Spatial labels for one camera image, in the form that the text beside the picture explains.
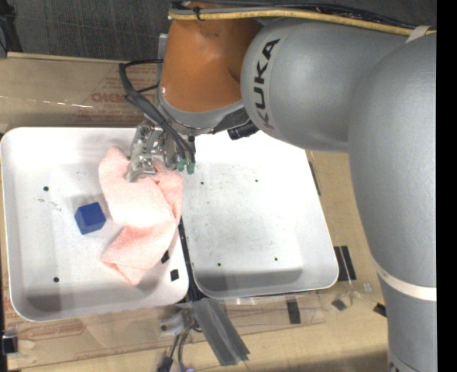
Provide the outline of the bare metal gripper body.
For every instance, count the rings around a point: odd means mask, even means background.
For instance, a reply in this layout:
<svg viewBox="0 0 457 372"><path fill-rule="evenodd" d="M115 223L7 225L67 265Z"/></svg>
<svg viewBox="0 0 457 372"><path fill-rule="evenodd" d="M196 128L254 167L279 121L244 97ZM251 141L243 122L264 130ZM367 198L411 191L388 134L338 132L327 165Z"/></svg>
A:
<svg viewBox="0 0 457 372"><path fill-rule="evenodd" d="M132 141L132 155L153 155L169 169L194 169L196 166L195 136L177 123L164 126L145 119Z"/></svg>

